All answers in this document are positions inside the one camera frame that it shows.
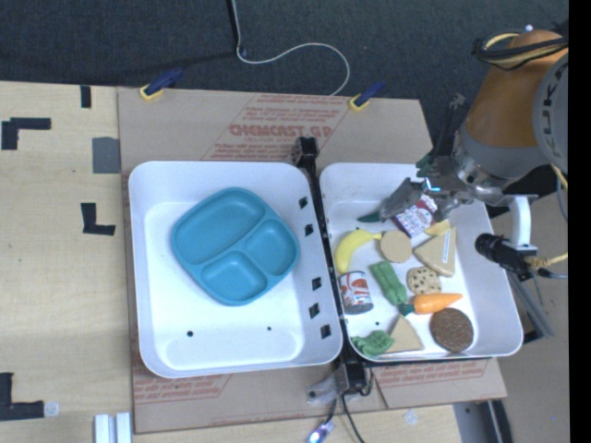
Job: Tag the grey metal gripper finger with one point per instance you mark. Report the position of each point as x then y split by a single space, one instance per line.
445 211
399 201

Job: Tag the white carton with red print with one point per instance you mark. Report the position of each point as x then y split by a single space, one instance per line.
415 219

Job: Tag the plain tan bread wedge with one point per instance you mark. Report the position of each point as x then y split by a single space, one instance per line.
406 337

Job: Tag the round brown cookie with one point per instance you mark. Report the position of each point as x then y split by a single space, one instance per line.
451 329

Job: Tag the yellow banana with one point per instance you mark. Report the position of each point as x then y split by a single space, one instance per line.
346 247

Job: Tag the dark green pepper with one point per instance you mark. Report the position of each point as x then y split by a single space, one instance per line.
369 217

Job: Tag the small yellow wedge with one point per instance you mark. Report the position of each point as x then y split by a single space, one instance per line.
437 228

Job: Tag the tan bread wedge with label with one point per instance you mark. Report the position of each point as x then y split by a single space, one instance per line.
438 254

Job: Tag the white plastic tray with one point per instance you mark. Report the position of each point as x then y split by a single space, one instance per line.
489 293
231 339

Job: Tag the chocolate chip cookie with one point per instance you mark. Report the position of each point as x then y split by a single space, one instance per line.
424 280

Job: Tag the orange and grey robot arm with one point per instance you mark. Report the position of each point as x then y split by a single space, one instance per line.
501 109

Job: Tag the green lettuce leaf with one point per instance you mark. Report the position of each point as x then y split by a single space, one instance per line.
373 343

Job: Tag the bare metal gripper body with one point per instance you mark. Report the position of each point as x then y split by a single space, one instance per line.
454 183

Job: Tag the brown cardboard board red print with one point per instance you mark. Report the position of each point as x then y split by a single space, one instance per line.
194 127

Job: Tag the green celery stalk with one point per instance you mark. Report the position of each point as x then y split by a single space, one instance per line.
390 283

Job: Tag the red and white can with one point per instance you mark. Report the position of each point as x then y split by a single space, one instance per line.
356 293

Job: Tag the orange carrot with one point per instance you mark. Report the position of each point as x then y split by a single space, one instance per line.
434 302

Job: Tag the black cylinder on white bracket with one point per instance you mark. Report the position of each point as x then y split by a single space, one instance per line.
501 251

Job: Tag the blue divided plate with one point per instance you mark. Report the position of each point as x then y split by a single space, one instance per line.
231 243

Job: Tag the round tan biscuit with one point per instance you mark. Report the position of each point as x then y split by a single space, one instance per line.
395 246

